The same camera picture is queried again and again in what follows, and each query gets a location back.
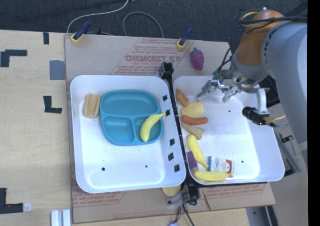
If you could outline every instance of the white cable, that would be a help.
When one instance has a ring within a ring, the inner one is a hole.
[[[109,13],[113,13],[113,12],[118,12],[118,11],[122,10],[125,6],[127,6],[127,4],[128,4],[129,1],[130,1],[130,0],[126,0],[125,4],[124,4],[121,8],[116,9],[116,10],[114,10],[114,11],[110,11],[110,12],[100,12],[100,13],[92,13],[92,14],[87,14],[87,15],[80,16],[80,17],[78,17],[78,18],[76,18],[76,19],[74,19],[74,20],[71,21],[71,23],[69,24],[68,29],[67,29],[66,32],[69,33],[69,30],[70,30],[71,25],[72,25],[75,21],[77,21],[78,19],[81,19],[81,18],[84,18],[84,17],[89,17],[89,16],[96,16],[96,15],[103,15],[103,14],[109,14]]]

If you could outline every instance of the wooden table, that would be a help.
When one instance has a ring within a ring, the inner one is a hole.
[[[67,85],[51,80],[49,64],[65,60],[64,33],[0,31],[0,51],[27,50],[0,67],[0,187],[6,203],[30,212],[2,214],[0,225],[49,225],[52,210],[72,210]],[[45,113],[44,96],[62,113]],[[249,225],[246,209],[192,213],[195,225]],[[175,215],[81,225],[169,225]],[[182,215],[179,225],[191,225]]]

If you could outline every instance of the yellow banana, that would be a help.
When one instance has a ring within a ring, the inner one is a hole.
[[[190,134],[187,140],[188,140],[189,149],[193,152],[193,155],[196,161],[200,164],[203,164],[205,168],[208,168],[209,165],[207,164],[206,158],[199,147],[197,138],[193,134]]]
[[[196,171],[194,175],[199,180],[222,181],[228,177],[233,177],[234,174],[220,171]]]
[[[152,127],[166,114],[166,111],[161,114],[153,114],[144,121],[140,130],[140,137],[142,141],[147,142],[149,140]]]

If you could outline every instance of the orange toy food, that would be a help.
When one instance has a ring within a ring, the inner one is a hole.
[[[178,98],[178,100],[180,100],[180,102],[187,107],[189,105],[189,98],[183,93],[182,90],[177,89],[176,90],[176,97]]]
[[[186,124],[191,124],[191,125],[197,125],[197,124],[206,124],[208,123],[208,118],[207,117],[198,117],[198,118],[193,118],[189,117],[187,115],[183,115],[181,117],[181,120],[186,123]]]

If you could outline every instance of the toy sausage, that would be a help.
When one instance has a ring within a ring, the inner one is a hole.
[[[205,116],[204,117],[193,118],[193,117],[189,117],[187,115],[183,115],[181,117],[181,120],[186,124],[192,124],[192,125],[208,123],[208,118],[205,117]]]

